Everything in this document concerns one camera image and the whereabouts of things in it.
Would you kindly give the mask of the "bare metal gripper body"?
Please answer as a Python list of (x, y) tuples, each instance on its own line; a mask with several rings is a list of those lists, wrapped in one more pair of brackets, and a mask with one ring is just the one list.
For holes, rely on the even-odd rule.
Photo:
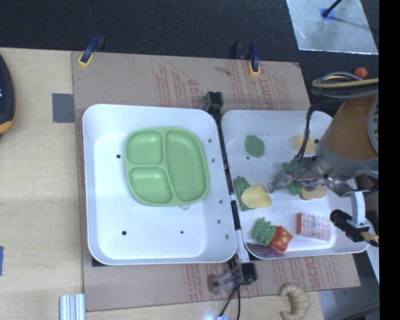
[(327, 190), (348, 197), (357, 191), (354, 178), (340, 175), (320, 157), (304, 157), (295, 181), (301, 186), (301, 197), (324, 197)]

